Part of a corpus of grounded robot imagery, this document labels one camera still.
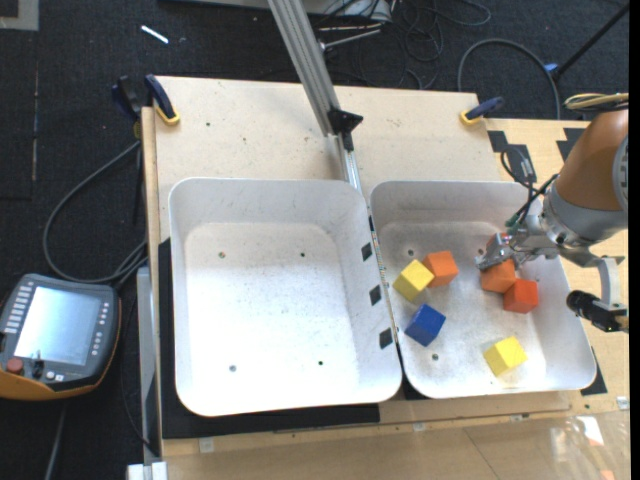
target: yellow clamp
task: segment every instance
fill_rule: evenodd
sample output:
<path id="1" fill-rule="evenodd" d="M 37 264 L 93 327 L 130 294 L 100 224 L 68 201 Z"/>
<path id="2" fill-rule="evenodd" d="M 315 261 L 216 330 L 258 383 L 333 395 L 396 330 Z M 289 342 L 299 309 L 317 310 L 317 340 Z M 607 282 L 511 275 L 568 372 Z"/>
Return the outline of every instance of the yellow clamp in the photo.
<path id="1" fill-rule="evenodd" d="M 468 110 L 463 110 L 460 112 L 460 120 L 467 126 L 471 126 L 472 124 L 476 124 L 479 122 L 483 116 L 474 117 L 473 119 L 468 119 L 466 114 Z"/>
<path id="2" fill-rule="evenodd" d="M 180 114 L 175 111 L 176 115 L 173 117 L 167 117 L 160 107 L 156 107 L 156 112 L 167 126 L 175 126 L 180 121 Z"/>

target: orange cube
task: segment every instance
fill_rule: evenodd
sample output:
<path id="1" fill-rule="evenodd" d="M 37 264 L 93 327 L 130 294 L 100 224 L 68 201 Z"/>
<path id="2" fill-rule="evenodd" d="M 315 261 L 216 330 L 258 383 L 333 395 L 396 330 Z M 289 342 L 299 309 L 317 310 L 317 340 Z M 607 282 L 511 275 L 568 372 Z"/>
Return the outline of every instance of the orange cube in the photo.
<path id="1" fill-rule="evenodd" d="M 527 279 L 516 279 L 502 299 L 502 306 L 507 311 L 528 313 L 538 305 L 538 283 Z"/>
<path id="2" fill-rule="evenodd" d="M 489 292 L 504 293 L 516 282 L 516 267 L 512 259 L 480 272 L 480 285 Z"/>
<path id="3" fill-rule="evenodd" d="M 429 288 L 449 284 L 458 275 L 458 266 L 451 251 L 429 253 L 423 258 L 422 264 L 434 275 Z"/>

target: metal bracket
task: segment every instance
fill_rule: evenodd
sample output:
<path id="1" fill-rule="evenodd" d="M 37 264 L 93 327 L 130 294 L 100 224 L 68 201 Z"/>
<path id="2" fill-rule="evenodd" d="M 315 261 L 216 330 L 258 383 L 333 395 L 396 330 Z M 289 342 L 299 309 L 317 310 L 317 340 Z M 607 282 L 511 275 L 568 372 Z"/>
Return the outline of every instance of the metal bracket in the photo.
<path id="1" fill-rule="evenodd" d="M 363 117 L 336 108 L 329 110 L 328 115 L 329 122 L 333 128 L 333 133 L 335 135 L 342 136 L 344 149 L 347 151 L 353 151 L 353 139 L 351 137 L 351 132 L 362 122 Z"/>

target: yellow cube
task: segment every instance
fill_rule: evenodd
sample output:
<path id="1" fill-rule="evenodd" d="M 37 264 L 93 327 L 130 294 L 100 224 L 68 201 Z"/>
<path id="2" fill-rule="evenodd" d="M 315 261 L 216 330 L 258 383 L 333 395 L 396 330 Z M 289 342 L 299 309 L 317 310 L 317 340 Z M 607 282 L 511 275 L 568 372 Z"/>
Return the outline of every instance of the yellow cube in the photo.
<path id="1" fill-rule="evenodd" d="M 484 358 L 497 377 L 524 363 L 527 360 L 527 354 L 516 337 L 509 336 L 486 350 Z"/>
<path id="2" fill-rule="evenodd" d="M 413 299 L 427 287 L 433 278 L 433 273 L 427 267 L 418 260 L 413 260 L 400 272 L 398 278 L 393 282 L 393 287 L 405 299 L 413 302 Z"/>

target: wooden table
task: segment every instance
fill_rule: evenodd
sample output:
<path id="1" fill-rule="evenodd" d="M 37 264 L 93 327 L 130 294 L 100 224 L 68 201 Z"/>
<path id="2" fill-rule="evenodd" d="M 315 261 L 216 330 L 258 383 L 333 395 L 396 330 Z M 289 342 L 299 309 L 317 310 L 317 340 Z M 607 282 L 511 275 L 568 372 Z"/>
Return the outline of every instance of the wooden table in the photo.
<path id="1" fill-rule="evenodd" d="M 156 311 L 157 246 L 169 237 L 168 194 L 176 182 L 192 176 L 342 178 L 335 142 L 322 136 L 301 85 L 158 78 L 180 112 L 181 121 L 175 127 L 168 127 L 153 109 L 143 109 L 150 274 Z M 495 132 L 504 133 L 504 136 L 497 136 L 498 139 L 526 145 L 538 181 L 542 182 L 562 166 L 558 143 L 567 140 L 566 130 L 587 125 L 580 121 L 486 119 L 474 126 L 464 126 L 459 114 L 478 104 L 474 94 L 356 87 L 336 87 L 336 92 L 343 109 L 364 116 L 353 135 L 366 199 L 370 190 L 385 180 L 508 180 L 497 161 L 498 154 L 492 149 L 490 134 L 495 138 Z M 619 233 L 594 247 L 593 251 L 628 258 L 627 232 Z M 572 289 L 598 292 L 600 281 L 595 269 L 580 269 L 562 261 Z M 629 289 L 627 265 L 628 259 L 620 267 L 625 303 L 628 303 Z M 403 457 L 410 454 L 408 460 L 428 462 L 423 449 L 426 443 L 423 437 L 416 437 L 416 431 L 457 429 L 449 443 L 457 448 L 457 452 L 453 448 L 449 450 L 449 458 L 455 455 L 464 460 L 464 449 L 469 443 L 465 441 L 466 434 L 459 433 L 463 428 L 506 424 L 522 418 L 617 412 L 625 401 L 628 402 L 630 395 L 628 335 L 606 334 L 588 322 L 583 324 L 598 360 L 606 393 L 584 396 L 580 391 L 562 391 L 411 401 L 398 393 L 380 404 L 380 424 L 205 439 L 165 439 L 162 458 L 169 464 L 172 479 L 235 478 L 233 467 L 221 465 L 215 475 L 202 476 L 203 471 L 215 469 L 217 460 L 226 464 L 228 459 L 220 458 L 217 453 L 204 452 L 233 452 L 248 468 L 243 478 L 253 478 L 253 474 L 260 478 L 266 460 L 265 449 L 277 449 L 277 457 L 286 457 L 294 451 L 302 453 L 310 463 L 320 460 L 318 447 L 323 453 L 338 456 L 349 450 L 358 454 L 364 439 L 366 446 L 375 453 L 393 455 L 394 461 L 401 453 Z M 291 448 L 294 442 L 315 445 Z M 468 466 L 477 471 L 472 463 Z M 252 467 L 256 469 L 249 474 Z M 274 471 L 270 478 L 279 478 L 278 469 Z M 343 471 L 342 478 L 360 478 L 353 476 L 355 473 L 350 476 L 347 466 Z M 283 467 L 282 478 L 290 478 L 286 474 L 287 468 Z M 384 471 L 380 469 L 376 478 L 383 476 Z"/>

